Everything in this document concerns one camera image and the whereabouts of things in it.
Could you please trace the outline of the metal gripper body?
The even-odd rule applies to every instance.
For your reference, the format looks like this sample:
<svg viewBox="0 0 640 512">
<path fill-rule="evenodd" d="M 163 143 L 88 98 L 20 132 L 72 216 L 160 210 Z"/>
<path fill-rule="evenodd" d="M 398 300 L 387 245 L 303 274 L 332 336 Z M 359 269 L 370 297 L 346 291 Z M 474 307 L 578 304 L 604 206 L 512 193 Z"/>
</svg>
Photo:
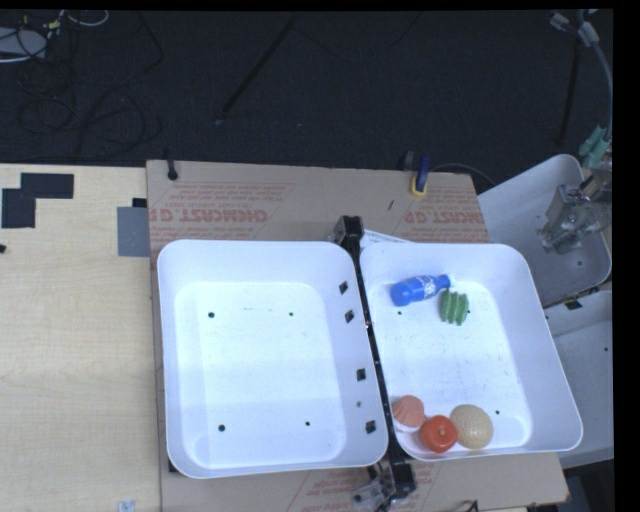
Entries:
<svg viewBox="0 0 640 512">
<path fill-rule="evenodd" d="M 587 200 L 586 210 L 593 222 L 610 223 L 612 218 L 612 172 L 593 170 L 580 185 Z"/>
</svg>

